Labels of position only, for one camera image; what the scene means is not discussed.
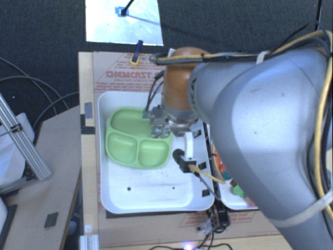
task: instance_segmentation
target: black pole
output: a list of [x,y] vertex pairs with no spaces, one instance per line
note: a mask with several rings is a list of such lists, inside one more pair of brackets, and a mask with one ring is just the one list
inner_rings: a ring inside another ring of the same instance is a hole
[[131,0],[131,1],[127,4],[127,6],[126,6],[124,9],[122,9],[122,10],[120,11],[120,13],[121,13],[122,16],[126,16],[126,12],[127,12],[128,8],[130,7],[130,5],[133,3],[133,1],[134,1],[134,0]]
[[317,15],[316,15],[316,25],[314,27],[314,30],[318,30],[318,22],[321,19],[321,13],[322,13],[322,2],[323,0],[318,0],[318,7],[317,7]]

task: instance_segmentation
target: white tray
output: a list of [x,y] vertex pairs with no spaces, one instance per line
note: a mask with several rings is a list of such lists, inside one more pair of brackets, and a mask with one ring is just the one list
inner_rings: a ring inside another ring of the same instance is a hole
[[[120,107],[144,108],[148,93],[106,92],[98,100],[98,128],[100,151],[101,201],[103,206],[115,214],[146,213],[158,211],[200,211],[210,208],[212,195],[202,197],[207,188],[192,173],[182,173],[172,158],[172,152],[184,149],[184,139],[173,137],[170,159],[160,169],[144,170],[121,166],[113,162],[105,151],[106,125],[110,115]],[[156,106],[161,95],[156,95],[151,104]],[[202,129],[202,122],[192,130]],[[206,161],[206,172],[210,172],[204,132],[194,139],[194,156],[198,163]],[[213,188],[212,181],[202,176]]]

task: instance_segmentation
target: black metal bar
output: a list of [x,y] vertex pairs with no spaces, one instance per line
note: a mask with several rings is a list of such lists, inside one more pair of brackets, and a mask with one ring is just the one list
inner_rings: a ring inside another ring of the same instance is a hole
[[130,5],[133,3],[133,1],[134,0],[129,1],[129,3],[127,4],[127,6],[120,11],[120,13],[121,13],[122,16],[126,16],[126,12],[127,12],[128,8],[130,7]]
[[323,0],[318,0],[317,15],[316,15],[316,24],[315,24],[315,27],[314,27],[315,31],[318,30],[318,22],[321,19],[322,2],[323,2]]

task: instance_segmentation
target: metal plate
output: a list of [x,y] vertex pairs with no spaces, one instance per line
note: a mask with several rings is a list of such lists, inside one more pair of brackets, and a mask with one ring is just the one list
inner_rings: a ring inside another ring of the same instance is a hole
[[86,40],[89,42],[163,45],[157,0],[135,0],[125,17],[120,16],[130,0],[85,0]]

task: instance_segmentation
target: green plate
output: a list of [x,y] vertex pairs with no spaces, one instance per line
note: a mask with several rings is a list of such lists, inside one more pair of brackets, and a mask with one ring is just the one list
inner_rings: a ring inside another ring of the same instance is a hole
[[155,139],[150,134],[149,119],[142,118],[142,109],[119,108],[108,121],[106,152],[111,160],[125,166],[160,168],[169,160],[172,136]]

